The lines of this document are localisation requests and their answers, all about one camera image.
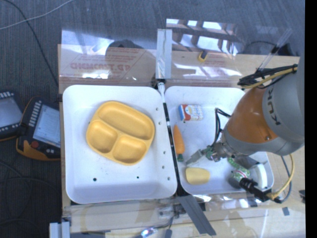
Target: gray carpet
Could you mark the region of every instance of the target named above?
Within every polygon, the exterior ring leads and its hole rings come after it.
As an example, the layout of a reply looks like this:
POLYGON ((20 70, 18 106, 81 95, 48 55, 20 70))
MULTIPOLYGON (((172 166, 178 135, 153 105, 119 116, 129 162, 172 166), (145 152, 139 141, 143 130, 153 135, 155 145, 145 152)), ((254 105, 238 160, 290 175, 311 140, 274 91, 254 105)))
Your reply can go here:
MULTIPOLYGON (((68 0, 8 1, 31 18, 68 0)), ((17 91, 25 104, 38 95, 55 102, 62 30, 106 36, 121 29, 131 38, 148 39, 144 48, 155 48, 156 35, 141 29, 155 33, 165 28, 167 18, 243 25, 245 46, 239 52, 245 54, 266 55, 272 48, 259 42, 268 41, 261 39, 259 26, 290 28, 288 55, 300 56, 304 50, 305 0, 76 0, 29 22, 38 42, 27 23, 0 30, 0 90, 17 91)), ((0 28, 23 19, 17 8, 0 0, 0 28)), ((15 139, 0 142, 0 161, 0 237, 49 237, 49 223, 61 215, 59 162, 25 158, 16 152, 15 139), (33 180, 10 179, 18 174, 5 164, 33 180)))

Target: screen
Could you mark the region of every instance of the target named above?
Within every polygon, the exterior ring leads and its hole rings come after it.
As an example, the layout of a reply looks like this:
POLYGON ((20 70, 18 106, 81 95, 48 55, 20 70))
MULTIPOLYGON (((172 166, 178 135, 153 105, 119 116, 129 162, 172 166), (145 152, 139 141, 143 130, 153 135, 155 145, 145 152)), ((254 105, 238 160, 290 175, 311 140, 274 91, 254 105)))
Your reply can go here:
POLYGON ((13 98, 0 99, 0 127, 19 123, 22 112, 13 98))
POLYGON ((42 105, 33 138, 60 147, 59 111, 42 105))

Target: white tray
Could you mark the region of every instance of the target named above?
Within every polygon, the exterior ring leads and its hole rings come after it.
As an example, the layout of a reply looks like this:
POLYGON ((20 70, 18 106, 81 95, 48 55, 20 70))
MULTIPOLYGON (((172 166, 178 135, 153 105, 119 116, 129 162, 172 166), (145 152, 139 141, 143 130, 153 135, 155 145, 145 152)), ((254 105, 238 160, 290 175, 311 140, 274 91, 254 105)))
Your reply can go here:
MULTIPOLYGON (((184 162, 177 162, 177 164, 181 185, 189 194, 206 195, 243 191, 243 189, 236 189, 228 183, 228 178, 234 167, 228 163, 227 159, 214 162, 202 157, 191 166, 208 170, 211 175, 208 183, 201 185, 189 184, 185 175, 186 160, 197 150, 203 150, 207 145, 211 145, 214 140, 215 108, 220 108, 224 112, 232 114, 243 95, 244 92, 238 88, 172 86, 166 90, 165 100, 171 127, 173 129, 175 124, 178 125, 185 143, 184 162), (178 106, 181 104, 201 105, 204 118, 182 122, 178 113, 178 106)), ((219 118, 223 129, 228 119, 222 115, 219 115, 219 118)), ((274 179, 266 152, 257 152, 250 157, 264 164, 268 188, 271 188, 274 179)))
POLYGON ((171 197, 177 188, 162 99, 150 87, 73 85, 63 93, 66 192, 79 204, 171 197), (155 136, 145 157, 126 166, 93 151, 88 123, 104 102, 125 103, 149 116, 155 136))

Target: small box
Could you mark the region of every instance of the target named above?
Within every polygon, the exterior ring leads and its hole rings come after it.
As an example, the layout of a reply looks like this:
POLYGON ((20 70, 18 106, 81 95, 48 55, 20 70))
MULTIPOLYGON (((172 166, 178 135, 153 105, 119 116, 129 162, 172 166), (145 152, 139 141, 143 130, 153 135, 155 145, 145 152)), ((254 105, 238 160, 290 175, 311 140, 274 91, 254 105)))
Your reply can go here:
POLYGON ((180 119, 182 121, 197 121, 203 119, 203 109, 200 105, 179 105, 180 119))

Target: yellow cable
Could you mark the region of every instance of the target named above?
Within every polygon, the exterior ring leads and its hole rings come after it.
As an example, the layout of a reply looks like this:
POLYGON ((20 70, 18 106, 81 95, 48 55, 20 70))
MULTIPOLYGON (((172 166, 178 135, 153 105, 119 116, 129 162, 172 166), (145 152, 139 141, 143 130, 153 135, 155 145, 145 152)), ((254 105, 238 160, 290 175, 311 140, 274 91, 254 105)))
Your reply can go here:
POLYGON ((270 77, 268 77, 268 78, 263 79, 262 81, 260 81, 260 82, 258 82, 258 83, 255 83, 255 84, 253 84, 253 85, 243 86, 243 88, 253 88, 253 87, 257 87, 257 86, 262 85, 263 83, 265 83, 265 82, 267 82, 267 81, 269 81, 269 80, 271 80, 271 79, 273 79, 273 78, 276 78, 276 77, 278 77, 278 76, 280 76, 280 75, 288 74, 288 73, 293 72, 293 71, 296 71, 296 70, 297 70, 297 67, 280 71, 280 72, 278 72, 278 73, 276 73, 276 74, 274 74, 274 75, 272 75, 272 76, 270 76, 270 77))
POLYGON ((291 171, 291 174, 287 180, 287 182, 284 184, 284 186, 277 192, 271 192, 271 193, 268 193, 267 196, 271 199, 271 200, 274 200, 280 193, 282 193, 282 191, 284 189, 287 188, 287 186, 289 185, 289 183, 291 182, 293 176, 294 176, 294 171, 295 171, 295 163, 294 163, 294 159, 293 159, 293 156, 292 154, 289 155, 290 158, 291 158, 291 161, 292 161, 292 171, 291 171))

